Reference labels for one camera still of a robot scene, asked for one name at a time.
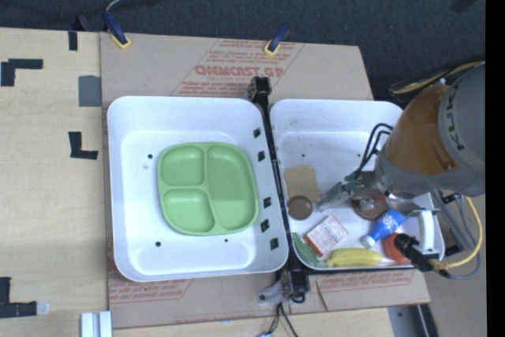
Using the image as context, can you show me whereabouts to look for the green divided plate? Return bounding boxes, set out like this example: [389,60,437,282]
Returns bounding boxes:
[156,141,260,238]

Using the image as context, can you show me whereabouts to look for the white plastic tray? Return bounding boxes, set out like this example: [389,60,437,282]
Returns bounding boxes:
[107,95,290,283]
[269,98,447,271]

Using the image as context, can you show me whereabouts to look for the brown cardboard board red print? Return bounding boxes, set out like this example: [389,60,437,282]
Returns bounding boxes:
[99,31,432,329]

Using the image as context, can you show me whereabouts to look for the yellow banana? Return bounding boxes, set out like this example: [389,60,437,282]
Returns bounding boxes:
[326,247,383,269]

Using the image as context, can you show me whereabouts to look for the brown doughnut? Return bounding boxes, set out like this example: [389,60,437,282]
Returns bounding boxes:
[350,188,389,221]

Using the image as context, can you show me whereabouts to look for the orange round toy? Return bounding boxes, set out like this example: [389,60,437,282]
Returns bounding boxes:
[383,232,413,265]

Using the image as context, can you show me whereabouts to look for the tan bread slice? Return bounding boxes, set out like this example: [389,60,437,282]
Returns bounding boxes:
[283,165,322,204]

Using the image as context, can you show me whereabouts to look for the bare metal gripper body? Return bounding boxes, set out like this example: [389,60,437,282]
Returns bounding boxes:
[346,170,418,211]

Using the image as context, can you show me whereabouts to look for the white and orange packet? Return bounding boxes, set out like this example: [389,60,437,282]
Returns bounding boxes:
[302,213,350,260]

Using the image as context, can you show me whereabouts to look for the black cylinder on white bracket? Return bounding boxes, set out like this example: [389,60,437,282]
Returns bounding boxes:
[393,208,441,273]

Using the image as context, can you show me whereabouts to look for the green pea pod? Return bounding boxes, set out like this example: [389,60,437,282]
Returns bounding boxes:
[291,232,320,268]

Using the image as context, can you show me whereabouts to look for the blue and white bottle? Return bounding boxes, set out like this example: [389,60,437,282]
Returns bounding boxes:
[360,208,408,250]

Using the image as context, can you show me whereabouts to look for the black block with thin wires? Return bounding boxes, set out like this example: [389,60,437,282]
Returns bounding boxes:
[247,76,273,104]
[256,268,311,307]

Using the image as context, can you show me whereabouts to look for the round brown biscuit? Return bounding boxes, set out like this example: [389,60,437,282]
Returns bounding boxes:
[286,194,314,221]

